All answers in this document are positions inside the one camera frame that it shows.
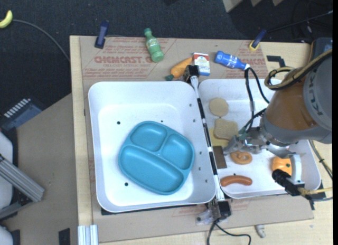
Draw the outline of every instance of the black carpet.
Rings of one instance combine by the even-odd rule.
[[[284,0],[256,7],[243,0],[227,13],[222,0],[0,0],[0,18],[33,23],[53,36],[69,55],[70,35],[98,35],[102,20],[109,34],[157,37],[254,39],[261,28],[298,22],[333,9],[332,0]],[[267,34],[263,41],[308,42],[332,37],[332,14]],[[70,66],[39,30],[18,22],[0,29],[0,110],[33,96],[47,107],[71,92]]]

